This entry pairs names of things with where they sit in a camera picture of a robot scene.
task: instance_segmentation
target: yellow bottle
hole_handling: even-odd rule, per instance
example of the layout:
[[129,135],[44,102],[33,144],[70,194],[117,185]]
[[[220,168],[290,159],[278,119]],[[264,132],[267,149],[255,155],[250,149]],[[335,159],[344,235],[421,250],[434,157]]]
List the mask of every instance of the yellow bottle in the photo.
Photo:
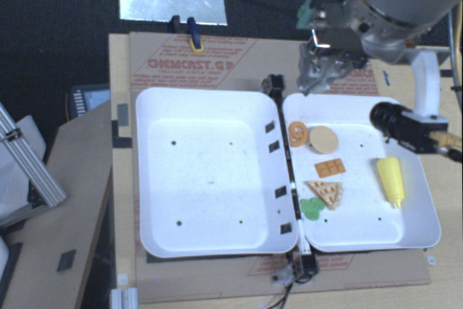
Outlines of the yellow bottle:
[[383,182],[389,202],[394,203],[397,208],[400,208],[400,203],[405,198],[405,195],[399,160],[397,157],[382,158],[376,166],[378,167],[379,176]]

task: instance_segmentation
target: table surface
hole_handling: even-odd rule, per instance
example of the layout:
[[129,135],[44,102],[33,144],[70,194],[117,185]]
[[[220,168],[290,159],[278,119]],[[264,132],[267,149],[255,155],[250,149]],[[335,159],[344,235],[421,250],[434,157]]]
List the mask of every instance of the table surface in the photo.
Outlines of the table surface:
[[[288,41],[298,48],[297,42]],[[112,119],[116,119],[118,103],[130,102],[129,89],[129,37],[111,35],[111,105]],[[378,91],[400,101],[408,107],[414,103],[414,78],[407,66],[391,66],[374,61]],[[448,69],[449,61],[441,67]],[[387,70],[389,85],[383,78]],[[462,135],[462,115],[456,97],[451,91],[452,81],[441,79],[440,115],[450,121],[450,132]],[[129,127],[120,127],[119,135],[132,136]],[[463,303],[463,219],[462,219],[462,165],[438,155],[422,156],[422,165],[441,223],[440,242],[426,252],[436,264],[429,266],[431,283],[421,286],[361,289],[337,292],[313,292],[289,296],[285,308],[461,308]],[[116,149],[113,152],[114,209],[116,213],[116,271],[125,272],[129,281],[119,285],[124,289],[135,285],[135,252],[133,247],[133,194],[123,184],[131,184],[132,159],[129,151]],[[266,308],[278,299],[277,296],[226,298],[219,300],[196,300],[163,302],[140,305],[141,309],[183,308]]]

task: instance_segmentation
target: empty white tray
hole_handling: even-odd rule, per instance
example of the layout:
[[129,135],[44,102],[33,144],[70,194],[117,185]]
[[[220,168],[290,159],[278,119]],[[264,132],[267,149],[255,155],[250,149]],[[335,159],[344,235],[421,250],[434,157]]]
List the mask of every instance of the empty white tray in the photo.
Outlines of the empty white tray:
[[[304,122],[310,130],[318,125],[338,136],[335,153],[319,154],[310,146],[291,148],[299,199],[315,194],[308,180],[342,182],[340,206],[320,212],[317,221],[305,216],[304,233],[310,244],[326,252],[384,250],[434,246],[441,237],[436,210],[418,156],[395,140],[386,143],[370,123],[370,111],[390,98],[334,95],[290,95],[284,101],[286,125]],[[376,161],[387,156],[399,159],[405,199],[400,209],[387,201],[376,170]],[[314,164],[340,158],[345,173],[320,179]]]
[[297,241],[274,102],[150,88],[136,102],[140,234],[162,258],[283,253]]

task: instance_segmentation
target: toy bread slice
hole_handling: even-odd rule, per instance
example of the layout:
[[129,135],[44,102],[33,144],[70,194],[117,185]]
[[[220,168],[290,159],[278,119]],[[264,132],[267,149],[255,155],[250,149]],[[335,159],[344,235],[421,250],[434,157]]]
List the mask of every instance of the toy bread slice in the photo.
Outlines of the toy bread slice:
[[305,183],[322,201],[334,210],[341,203],[342,183],[341,182],[316,182]]

